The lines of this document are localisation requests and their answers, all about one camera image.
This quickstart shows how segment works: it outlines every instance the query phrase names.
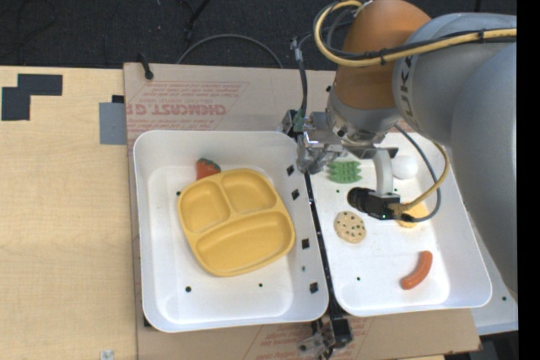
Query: white round object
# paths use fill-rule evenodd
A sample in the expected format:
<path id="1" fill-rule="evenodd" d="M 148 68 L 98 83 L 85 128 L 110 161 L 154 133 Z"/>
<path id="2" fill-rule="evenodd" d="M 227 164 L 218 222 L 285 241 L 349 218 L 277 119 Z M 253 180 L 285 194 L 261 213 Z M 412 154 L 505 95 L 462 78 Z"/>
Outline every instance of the white round object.
<path id="1" fill-rule="evenodd" d="M 401 180 L 412 179 L 419 171 L 419 163 L 412 156 L 397 155 L 391 161 L 391 170 L 394 177 Z"/>

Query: toy sausage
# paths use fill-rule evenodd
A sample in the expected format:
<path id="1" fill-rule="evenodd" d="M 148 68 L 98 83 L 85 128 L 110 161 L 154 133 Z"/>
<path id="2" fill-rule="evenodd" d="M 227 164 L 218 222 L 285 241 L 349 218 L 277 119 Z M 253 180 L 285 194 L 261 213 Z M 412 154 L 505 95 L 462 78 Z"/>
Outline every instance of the toy sausage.
<path id="1" fill-rule="evenodd" d="M 420 259 L 414 271 L 401 280 L 402 288 L 411 289 L 421 283 L 428 276 L 432 262 L 433 254 L 431 252 L 428 250 L 420 252 Z"/>

